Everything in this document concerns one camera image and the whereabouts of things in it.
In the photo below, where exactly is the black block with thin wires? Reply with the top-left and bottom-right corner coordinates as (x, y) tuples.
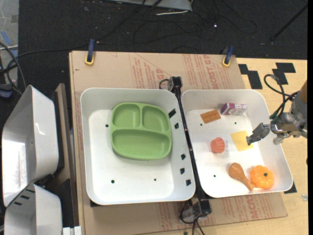
(185, 199), (212, 222)
(168, 76), (183, 91)

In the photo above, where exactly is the yellow cheese slice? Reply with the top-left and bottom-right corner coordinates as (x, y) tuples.
(230, 130), (255, 152)

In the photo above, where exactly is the orange biscuit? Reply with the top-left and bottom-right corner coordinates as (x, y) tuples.
(200, 109), (222, 124)

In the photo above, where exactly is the purple carton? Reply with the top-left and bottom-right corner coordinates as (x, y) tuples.
(220, 102), (248, 117)

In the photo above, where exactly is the orange cupcake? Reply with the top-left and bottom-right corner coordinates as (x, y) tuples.
(210, 137), (226, 154)

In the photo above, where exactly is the brown cardboard board red print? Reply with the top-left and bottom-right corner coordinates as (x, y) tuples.
(68, 50), (288, 235)

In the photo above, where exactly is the green divided plate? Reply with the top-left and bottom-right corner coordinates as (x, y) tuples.
(110, 102), (173, 161)

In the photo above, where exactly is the orange pumpkin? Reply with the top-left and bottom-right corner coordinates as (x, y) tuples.
(249, 164), (275, 190)

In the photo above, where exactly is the white plastic tray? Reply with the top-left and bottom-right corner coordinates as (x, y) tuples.
(3, 183), (63, 235)
(80, 87), (197, 206)
(1, 84), (61, 208)
(180, 89), (294, 199)

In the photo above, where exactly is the thin black rod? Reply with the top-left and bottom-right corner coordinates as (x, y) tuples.
(174, 86), (210, 207)

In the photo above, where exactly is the brown chicken drumstick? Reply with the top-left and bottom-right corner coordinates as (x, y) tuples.
(228, 162), (256, 191)

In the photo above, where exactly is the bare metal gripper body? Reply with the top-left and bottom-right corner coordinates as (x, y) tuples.
(269, 111), (308, 139)

